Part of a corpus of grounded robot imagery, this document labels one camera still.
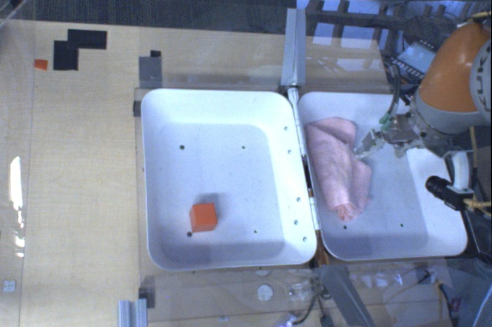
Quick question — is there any pink cloth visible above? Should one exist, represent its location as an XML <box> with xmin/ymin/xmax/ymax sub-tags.
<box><xmin>304</xmin><ymin>116</ymin><xmax>374</xmax><ymax>222</ymax></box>

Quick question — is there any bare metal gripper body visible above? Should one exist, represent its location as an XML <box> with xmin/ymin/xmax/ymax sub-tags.
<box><xmin>379</xmin><ymin>112</ymin><xmax>424</xmax><ymax>159</ymax></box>

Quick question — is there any black cylinder on white bracket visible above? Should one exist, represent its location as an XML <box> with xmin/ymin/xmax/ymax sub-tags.
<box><xmin>424</xmin><ymin>150</ymin><xmax>476</xmax><ymax>212</ymax></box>

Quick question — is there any white plastic tray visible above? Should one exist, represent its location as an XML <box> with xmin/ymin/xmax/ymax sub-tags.
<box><xmin>298</xmin><ymin>91</ymin><xmax>470</xmax><ymax>262</ymax></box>
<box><xmin>140</xmin><ymin>88</ymin><xmax>319</xmax><ymax>272</ymax></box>

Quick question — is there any orange cube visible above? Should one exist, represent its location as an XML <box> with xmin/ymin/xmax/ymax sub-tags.
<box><xmin>188</xmin><ymin>202</ymin><xmax>219</xmax><ymax>234</ymax></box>

